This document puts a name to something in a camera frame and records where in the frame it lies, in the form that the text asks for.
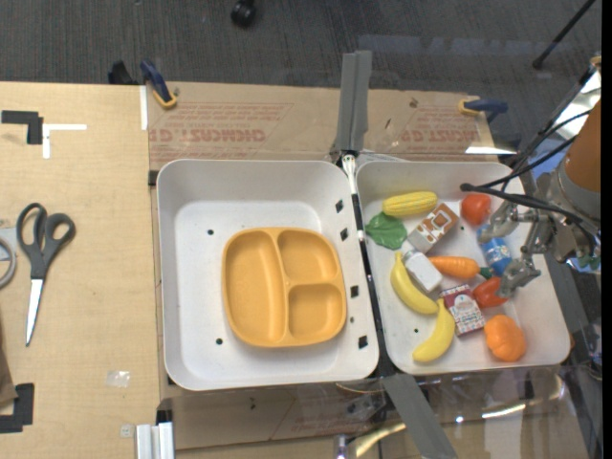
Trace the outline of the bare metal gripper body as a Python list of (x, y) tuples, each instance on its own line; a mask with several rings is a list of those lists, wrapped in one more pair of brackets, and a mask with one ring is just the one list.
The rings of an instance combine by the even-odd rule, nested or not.
[(531, 222), (527, 250), (547, 252), (559, 263), (599, 262), (599, 193), (579, 186), (566, 174), (536, 179), (538, 208), (524, 212)]

